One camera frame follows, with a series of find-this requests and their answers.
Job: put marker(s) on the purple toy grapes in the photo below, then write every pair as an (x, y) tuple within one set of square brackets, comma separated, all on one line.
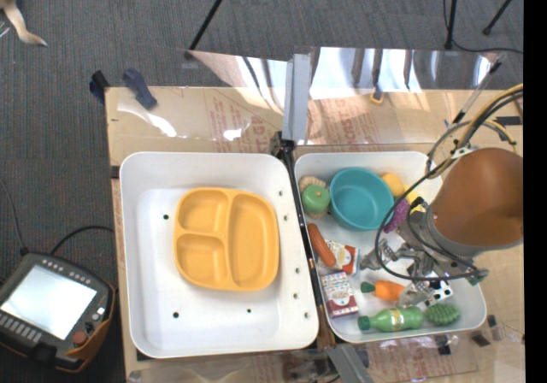
[(399, 214)]

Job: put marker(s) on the brown cardboard board red print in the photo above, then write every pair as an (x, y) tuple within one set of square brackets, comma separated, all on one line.
[(171, 116)]

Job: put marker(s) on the beige toy doughnut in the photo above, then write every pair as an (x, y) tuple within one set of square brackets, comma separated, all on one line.
[(308, 181)]

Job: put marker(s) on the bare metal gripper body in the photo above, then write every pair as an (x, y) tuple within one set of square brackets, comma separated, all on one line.
[(427, 244)]

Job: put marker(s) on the orange toy sausage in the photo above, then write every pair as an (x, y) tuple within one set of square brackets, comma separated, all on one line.
[(320, 244)]

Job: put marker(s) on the thin black rod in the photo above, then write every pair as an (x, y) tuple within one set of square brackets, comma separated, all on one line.
[(305, 240)]

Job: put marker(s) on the white and maroon printed carton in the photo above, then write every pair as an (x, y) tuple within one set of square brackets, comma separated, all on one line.
[(339, 296)]

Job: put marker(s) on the orange carrot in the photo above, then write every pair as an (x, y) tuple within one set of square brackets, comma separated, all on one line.
[(386, 290)]

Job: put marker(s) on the yellow divided plate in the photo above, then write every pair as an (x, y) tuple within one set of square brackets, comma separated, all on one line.
[(252, 240)]

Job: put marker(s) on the green toy apple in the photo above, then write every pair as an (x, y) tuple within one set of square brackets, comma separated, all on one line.
[(315, 201)]

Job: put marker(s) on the red and white carton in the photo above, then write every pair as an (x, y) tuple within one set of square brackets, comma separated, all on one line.
[(344, 257)]

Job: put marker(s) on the teal bowl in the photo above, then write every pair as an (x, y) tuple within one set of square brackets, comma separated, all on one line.
[(359, 197)]

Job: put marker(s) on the white plastic tray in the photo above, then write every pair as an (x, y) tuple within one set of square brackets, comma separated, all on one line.
[(154, 287), (354, 240)]

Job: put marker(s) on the yellow toy lemon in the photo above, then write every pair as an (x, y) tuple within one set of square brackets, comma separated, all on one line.
[(393, 182)]

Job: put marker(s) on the green plastic bottle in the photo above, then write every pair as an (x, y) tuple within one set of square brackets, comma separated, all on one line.
[(397, 319)]

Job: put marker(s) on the green toy grapes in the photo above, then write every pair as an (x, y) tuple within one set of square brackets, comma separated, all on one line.
[(442, 314)]

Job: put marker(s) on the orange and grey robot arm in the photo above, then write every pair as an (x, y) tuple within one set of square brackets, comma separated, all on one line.
[(483, 197)]

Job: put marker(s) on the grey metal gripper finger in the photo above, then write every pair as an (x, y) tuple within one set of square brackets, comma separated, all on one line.
[(380, 256), (412, 292)]

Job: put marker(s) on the yellow banana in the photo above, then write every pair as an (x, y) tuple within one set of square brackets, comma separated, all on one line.
[(412, 196)]

